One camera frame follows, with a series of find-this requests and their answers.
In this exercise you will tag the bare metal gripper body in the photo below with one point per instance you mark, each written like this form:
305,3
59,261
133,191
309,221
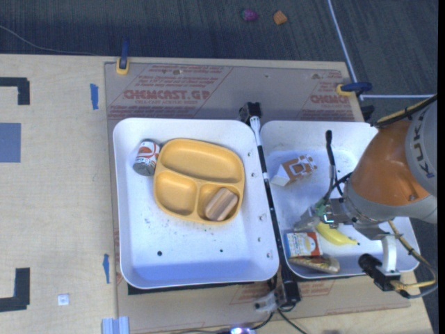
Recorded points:
339,212

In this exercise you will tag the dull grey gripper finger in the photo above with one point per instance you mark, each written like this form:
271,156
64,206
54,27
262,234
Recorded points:
306,220

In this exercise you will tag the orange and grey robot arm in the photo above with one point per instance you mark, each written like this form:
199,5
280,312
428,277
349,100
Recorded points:
386,172

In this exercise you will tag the white carton with orange print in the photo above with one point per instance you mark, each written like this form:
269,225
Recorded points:
302,245

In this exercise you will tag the yellow banana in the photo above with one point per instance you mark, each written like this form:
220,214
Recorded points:
333,237

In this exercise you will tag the slice of pizza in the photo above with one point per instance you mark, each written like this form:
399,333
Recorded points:
318,263

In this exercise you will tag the orange and white carton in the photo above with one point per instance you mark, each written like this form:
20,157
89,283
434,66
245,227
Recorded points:
295,170

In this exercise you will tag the thin black and white rod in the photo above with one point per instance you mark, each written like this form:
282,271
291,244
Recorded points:
266,172

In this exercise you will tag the white plastic tray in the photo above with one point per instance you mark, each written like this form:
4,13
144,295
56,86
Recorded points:
194,252
299,137

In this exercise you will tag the tan bread roll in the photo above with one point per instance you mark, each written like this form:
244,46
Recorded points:
221,204

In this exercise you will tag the yellow divided plate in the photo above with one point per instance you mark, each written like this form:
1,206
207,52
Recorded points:
194,160

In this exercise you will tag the brown cardboard board red print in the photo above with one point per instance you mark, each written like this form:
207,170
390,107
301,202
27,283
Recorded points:
208,92

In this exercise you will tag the orange and white can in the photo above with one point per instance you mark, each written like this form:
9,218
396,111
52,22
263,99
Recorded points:
146,158

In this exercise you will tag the orange wedge-shaped toy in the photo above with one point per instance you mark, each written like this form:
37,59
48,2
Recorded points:
280,17

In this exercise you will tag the purple grapes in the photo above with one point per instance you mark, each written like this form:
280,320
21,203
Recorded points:
250,15

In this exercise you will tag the black cylinder on white bracket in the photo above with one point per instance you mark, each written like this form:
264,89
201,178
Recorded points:
377,271

